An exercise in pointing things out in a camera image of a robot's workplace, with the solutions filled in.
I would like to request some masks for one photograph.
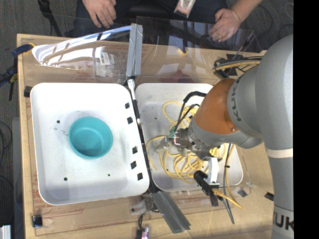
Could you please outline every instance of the hand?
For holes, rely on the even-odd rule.
[[[83,0],[83,4],[97,27],[101,27],[98,19],[106,28],[114,23],[113,20],[116,19],[115,0]]]
[[[220,9],[215,14],[215,25],[210,29],[209,35],[219,42],[226,41],[237,32],[241,24],[239,16],[231,9]]]

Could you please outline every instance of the finger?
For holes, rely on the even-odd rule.
[[[97,16],[98,16],[100,22],[101,22],[106,28],[110,27],[110,24],[109,24],[109,22],[108,22],[108,20],[107,20],[107,15],[104,15],[104,13],[101,11],[101,12],[97,13]]]
[[[111,0],[112,1],[112,5],[115,6],[116,5],[116,0]]]
[[[223,9],[220,9],[217,13],[215,13],[215,21],[217,22],[223,14]]]
[[[217,34],[217,31],[222,27],[222,24],[216,23],[213,25],[213,27],[210,29],[209,34],[212,37],[214,34]]]
[[[229,29],[228,31],[224,31],[224,32],[220,35],[218,41],[219,41],[219,42],[224,42],[224,41],[228,40],[231,36],[234,35],[235,32],[236,32],[236,31],[234,30],[234,28],[231,28],[231,29]]]
[[[225,28],[223,26],[219,27],[216,31],[214,31],[211,35],[211,37],[214,40],[219,40],[223,37],[223,34],[225,32]]]
[[[114,9],[114,7],[108,7],[108,11],[109,11],[109,15],[111,17],[111,20],[115,20],[116,19],[116,11]]]
[[[101,24],[99,23],[96,14],[95,14],[95,13],[89,13],[89,15],[90,15],[90,17],[91,17],[91,19],[92,19],[94,25],[96,25],[98,28],[100,28],[100,27],[101,27]]]

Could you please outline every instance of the wrist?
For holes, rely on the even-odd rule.
[[[235,16],[235,18],[238,20],[239,23],[242,23],[243,20],[241,19],[241,17],[238,15],[238,13],[236,11],[234,11],[233,9],[230,9],[233,13],[233,15]]]

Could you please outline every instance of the white tray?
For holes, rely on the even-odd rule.
[[[139,85],[136,89],[136,97],[138,100],[145,143],[153,137],[168,135],[171,122],[162,112],[162,107],[166,102],[176,101],[182,104],[183,99],[188,93],[192,91],[208,93],[211,88],[212,86],[209,84],[198,83],[144,83]],[[203,98],[194,96],[189,99],[186,105],[190,106],[191,104],[201,104],[202,100]],[[166,108],[166,112],[172,120],[176,121],[180,109],[181,106],[169,105]],[[195,180],[193,183],[189,184],[181,179],[174,179],[167,175],[161,165],[159,153],[156,151],[156,144],[159,143],[159,141],[160,139],[149,144],[148,149],[148,155],[154,165],[150,165],[150,167],[155,184],[164,191],[198,189],[198,185]],[[222,145],[220,153],[223,153],[227,147],[228,145],[226,145],[226,147]],[[220,186],[223,186],[223,167],[225,165],[225,159],[221,160],[218,164],[219,172],[217,181],[220,183]],[[233,149],[232,155],[229,159],[229,164],[231,166],[231,169],[228,172],[229,184],[237,185],[242,181],[243,171],[236,148]],[[205,170],[206,167],[207,162],[205,162],[202,170]],[[169,171],[173,171],[173,163],[171,162],[166,168]]]
[[[38,186],[44,201],[72,204],[135,196],[148,189],[142,144],[125,87],[40,83],[32,88],[30,98]],[[103,157],[80,157],[69,145],[70,126],[86,116],[104,121],[112,131],[112,148]]]

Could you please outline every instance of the metal bracket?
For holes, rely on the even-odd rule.
[[[144,196],[144,198],[139,201],[137,204],[130,205],[132,215],[142,215],[152,209],[154,203],[150,196]]]
[[[208,174],[207,178],[204,178],[209,185],[215,185],[217,182],[217,175],[219,171],[217,157],[212,157],[208,161]]]
[[[131,24],[128,62],[126,76],[132,77],[141,74],[143,27],[135,23]]]
[[[174,234],[190,229],[189,221],[168,192],[158,191],[157,193],[151,194],[151,197]]]

